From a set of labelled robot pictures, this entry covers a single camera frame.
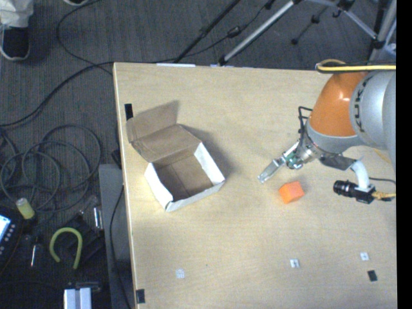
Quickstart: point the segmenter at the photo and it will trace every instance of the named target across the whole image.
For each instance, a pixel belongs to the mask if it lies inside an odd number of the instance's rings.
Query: robotic arm
[[[313,110],[299,107],[300,138],[258,176],[261,183],[282,166],[300,169],[312,160],[340,170],[352,169],[358,184],[336,181],[337,194],[370,203],[375,192],[362,162],[342,153],[355,145],[387,149],[396,173],[396,71],[334,73]],[[311,111],[308,118],[301,110]]]

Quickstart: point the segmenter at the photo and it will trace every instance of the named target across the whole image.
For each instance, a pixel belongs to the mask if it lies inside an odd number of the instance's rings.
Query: tripod
[[[276,23],[286,12],[291,9],[294,5],[297,5],[304,0],[289,0],[283,7],[281,7],[271,18],[264,22],[258,29],[256,29],[252,34],[250,34],[245,40],[239,43],[232,51],[228,54],[223,55],[218,64],[220,66],[225,65],[232,57],[236,56],[252,44],[258,37],[265,33],[274,23]],[[392,36],[396,28],[396,17],[397,17],[397,0],[392,0],[388,11],[383,17],[382,24],[380,25],[380,30],[377,33],[366,25],[361,19],[359,19],[354,13],[350,12],[350,8],[355,2],[355,0],[339,0],[339,1],[327,1],[327,0],[306,0],[313,3],[318,3],[327,7],[337,7],[338,12],[334,14],[334,17],[340,16],[341,13],[347,15],[355,24],[357,24],[362,30],[364,30],[372,38],[372,52],[370,54],[369,60],[380,59],[383,49],[386,47],[388,39]]]

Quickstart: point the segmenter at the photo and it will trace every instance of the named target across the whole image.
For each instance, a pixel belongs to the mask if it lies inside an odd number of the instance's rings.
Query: device screen
[[[3,216],[0,214],[0,243],[3,240],[3,236],[5,232],[7,231],[7,228],[11,222],[11,219],[7,218],[6,216]]]

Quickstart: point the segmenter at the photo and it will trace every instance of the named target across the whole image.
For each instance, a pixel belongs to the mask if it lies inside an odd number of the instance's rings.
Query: beige pants
[[[33,15],[33,0],[0,0],[0,22],[25,28]]]

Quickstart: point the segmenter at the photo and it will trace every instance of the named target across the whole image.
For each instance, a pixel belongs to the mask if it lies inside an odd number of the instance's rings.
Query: person
[[[63,0],[81,6],[88,0]],[[0,0],[0,53],[10,61],[25,60],[30,53],[29,18],[33,0]]]

